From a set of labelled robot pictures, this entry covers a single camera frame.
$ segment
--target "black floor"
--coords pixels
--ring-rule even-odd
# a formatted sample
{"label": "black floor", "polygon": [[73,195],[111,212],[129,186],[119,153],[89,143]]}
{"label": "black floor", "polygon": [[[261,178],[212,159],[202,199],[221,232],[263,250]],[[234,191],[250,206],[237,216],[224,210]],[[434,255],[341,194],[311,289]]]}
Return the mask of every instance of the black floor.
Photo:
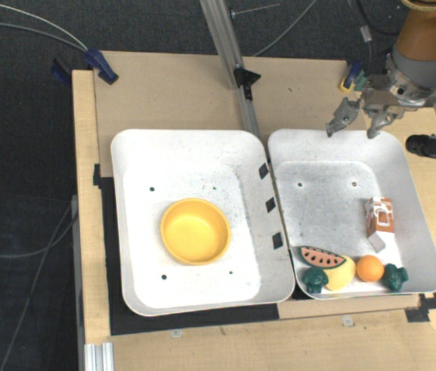
{"label": "black floor", "polygon": [[[311,0],[227,0],[238,15],[242,54],[249,56],[282,33]],[[398,0],[361,0],[380,28],[398,31],[407,9]],[[214,54],[199,0],[0,0],[41,15],[88,46],[107,50]],[[0,22],[55,29],[0,9]],[[359,26],[344,0],[319,0],[265,56],[369,62]],[[395,37],[373,32],[371,72],[383,70]],[[0,254],[46,245],[75,193],[71,89],[50,73],[53,58],[72,69],[82,54],[56,41],[0,29]],[[46,258],[5,369],[76,369],[73,263],[70,236]],[[41,255],[0,259],[0,365],[29,296]]]}

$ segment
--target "chocolate milk carton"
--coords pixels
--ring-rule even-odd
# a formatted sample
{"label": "chocolate milk carton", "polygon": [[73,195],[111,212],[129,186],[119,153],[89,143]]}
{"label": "chocolate milk carton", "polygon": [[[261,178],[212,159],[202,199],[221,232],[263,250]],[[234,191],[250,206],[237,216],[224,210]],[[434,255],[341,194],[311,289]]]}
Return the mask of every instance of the chocolate milk carton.
{"label": "chocolate milk carton", "polygon": [[393,207],[389,198],[374,196],[366,202],[367,239],[379,253],[385,248],[385,241],[395,235]]}

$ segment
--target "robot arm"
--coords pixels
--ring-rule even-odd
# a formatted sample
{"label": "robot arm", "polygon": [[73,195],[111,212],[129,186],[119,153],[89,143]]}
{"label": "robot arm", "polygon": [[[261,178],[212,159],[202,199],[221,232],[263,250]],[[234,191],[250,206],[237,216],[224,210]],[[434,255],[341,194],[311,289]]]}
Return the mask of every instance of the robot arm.
{"label": "robot arm", "polygon": [[[326,125],[328,136],[353,122],[361,108],[371,118],[368,138],[406,111],[436,110],[436,0],[401,1],[411,11],[387,57],[387,74],[371,75],[357,102],[343,100]],[[436,135],[411,136],[407,150],[436,158]]]}

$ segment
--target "toy watermelon slice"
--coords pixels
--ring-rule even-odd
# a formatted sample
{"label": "toy watermelon slice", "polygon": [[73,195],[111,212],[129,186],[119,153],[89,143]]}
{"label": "toy watermelon slice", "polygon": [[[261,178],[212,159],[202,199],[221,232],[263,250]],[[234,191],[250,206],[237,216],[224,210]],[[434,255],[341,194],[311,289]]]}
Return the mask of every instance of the toy watermelon slice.
{"label": "toy watermelon slice", "polygon": [[301,246],[300,254],[301,259],[307,264],[325,269],[339,267],[346,261],[344,257],[336,253],[313,246]]}

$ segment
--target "wooden table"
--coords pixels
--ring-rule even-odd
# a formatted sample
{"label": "wooden table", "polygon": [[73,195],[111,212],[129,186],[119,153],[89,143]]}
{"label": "wooden table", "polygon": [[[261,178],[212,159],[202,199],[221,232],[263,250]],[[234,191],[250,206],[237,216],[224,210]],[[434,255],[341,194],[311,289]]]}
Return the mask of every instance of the wooden table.
{"label": "wooden table", "polygon": [[[187,328],[180,338],[169,331],[111,336],[94,165],[100,164],[102,176],[112,175],[108,145],[125,128],[241,129],[241,119],[235,91],[227,88],[217,56],[116,52],[105,56],[120,75],[114,85],[90,71],[73,73],[82,343],[112,342],[116,370],[436,370],[436,311],[431,311],[430,322],[419,323],[409,323],[404,312],[420,306],[418,295],[287,300],[278,305],[280,320],[274,322]],[[344,62],[273,58],[244,62],[263,75],[253,93],[264,142],[279,128],[324,129],[343,97],[337,86],[346,70]],[[352,128],[365,126],[359,117]],[[387,130],[403,143],[410,134],[434,133],[434,112],[407,114]],[[436,246],[436,161],[408,153],[407,160]]]}

